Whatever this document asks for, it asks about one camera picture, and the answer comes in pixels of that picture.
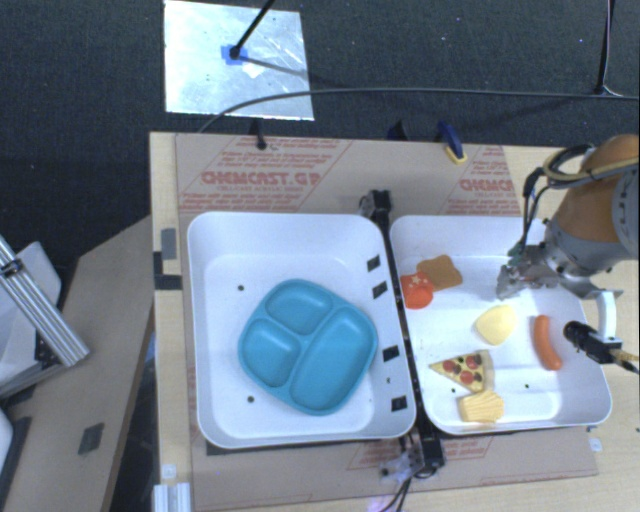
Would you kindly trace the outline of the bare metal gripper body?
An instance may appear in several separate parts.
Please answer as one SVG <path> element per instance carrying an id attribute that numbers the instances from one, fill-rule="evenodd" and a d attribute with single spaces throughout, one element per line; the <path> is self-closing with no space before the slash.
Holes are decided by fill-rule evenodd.
<path id="1" fill-rule="evenodd" d="M 551 243 L 534 245 L 517 243 L 508 252 L 508 256 L 508 266 L 516 269 L 518 278 L 520 276 L 538 278 L 540 288 L 558 286 L 568 266 L 567 255 Z"/>

